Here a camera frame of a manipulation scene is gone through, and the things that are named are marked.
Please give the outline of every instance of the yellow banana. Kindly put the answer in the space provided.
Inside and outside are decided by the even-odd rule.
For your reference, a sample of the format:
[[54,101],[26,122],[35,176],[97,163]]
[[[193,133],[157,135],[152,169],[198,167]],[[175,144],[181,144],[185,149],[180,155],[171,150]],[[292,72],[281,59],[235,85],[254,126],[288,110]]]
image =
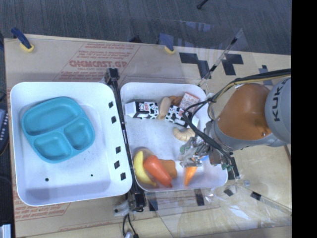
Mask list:
[[133,166],[135,170],[135,176],[137,177],[138,181],[151,184],[152,186],[156,186],[156,182],[153,182],[148,174],[146,173],[144,167],[143,167],[143,152],[138,151],[136,155],[134,156],[133,160]]

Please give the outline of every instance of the orange carrot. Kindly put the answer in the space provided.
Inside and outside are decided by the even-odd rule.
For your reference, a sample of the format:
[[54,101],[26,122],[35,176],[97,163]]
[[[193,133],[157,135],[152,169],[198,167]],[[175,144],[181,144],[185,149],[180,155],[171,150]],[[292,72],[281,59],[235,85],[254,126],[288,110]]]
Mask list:
[[187,186],[190,182],[190,180],[193,178],[195,172],[197,170],[197,167],[187,167],[186,168],[186,174],[185,174],[185,186]]

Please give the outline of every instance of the gray carpet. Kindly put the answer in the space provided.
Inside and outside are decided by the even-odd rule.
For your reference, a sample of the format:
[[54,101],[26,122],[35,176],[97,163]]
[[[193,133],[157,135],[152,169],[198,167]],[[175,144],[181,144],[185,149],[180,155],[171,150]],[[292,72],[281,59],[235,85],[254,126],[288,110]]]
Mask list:
[[[292,0],[0,0],[0,31],[155,44],[158,34],[174,45],[221,47],[242,28],[251,52],[291,54]],[[0,51],[0,90],[5,90]],[[11,179],[9,150],[0,156],[0,176]],[[0,220],[12,223],[12,193],[0,180]]]

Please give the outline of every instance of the white object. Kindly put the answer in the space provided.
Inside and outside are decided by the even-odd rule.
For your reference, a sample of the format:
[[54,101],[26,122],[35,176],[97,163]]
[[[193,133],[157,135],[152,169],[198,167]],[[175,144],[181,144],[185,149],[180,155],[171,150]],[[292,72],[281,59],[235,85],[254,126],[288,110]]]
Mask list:
[[[23,134],[21,118],[32,106],[66,96],[85,111],[94,143],[61,163],[43,161]],[[123,195],[132,185],[125,143],[112,90],[92,82],[22,82],[10,93],[17,192],[31,206]]]
[[[206,99],[205,92],[196,85],[190,84],[168,84],[168,83],[127,83],[122,86],[120,94],[122,105],[134,100],[150,99],[158,106],[166,96],[182,96],[185,92],[197,96],[200,101]],[[209,121],[208,106],[205,105],[196,113],[199,120],[198,129],[203,131]],[[194,177],[188,186],[184,185],[185,169],[179,164],[178,155],[180,147],[185,143],[178,140],[173,134],[173,128],[184,127],[159,119],[134,119],[128,115],[124,116],[126,121],[127,136],[129,140],[132,157],[138,149],[147,148],[159,159],[172,159],[176,162],[178,177],[172,180],[172,188],[164,187],[158,182],[158,187],[149,184],[140,184],[145,191],[172,191],[194,188],[212,188],[222,186],[227,182],[228,172],[222,170],[220,165],[212,166],[208,160],[203,161],[203,166],[198,167]]]

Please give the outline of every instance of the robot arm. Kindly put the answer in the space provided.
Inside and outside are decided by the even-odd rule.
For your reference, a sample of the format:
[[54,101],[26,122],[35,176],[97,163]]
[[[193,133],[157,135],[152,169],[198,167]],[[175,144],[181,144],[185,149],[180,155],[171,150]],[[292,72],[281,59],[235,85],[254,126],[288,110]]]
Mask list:
[[[183,115],[196,133],[182,148],[181,165],[201,166],[201,159],[209,155],[212,165],[232,168],[230,152],[249,146],[277,147],[291,143],[291,69],[273,71],[246,78],[238,78],[217,94],[197,105],[209,103],[211,121],[204,132],[197,130]],[[270,91],[258,84],[284,77]],[[217,118],[213,118],[212,104],[234,85],[241,85],[232,94]]]

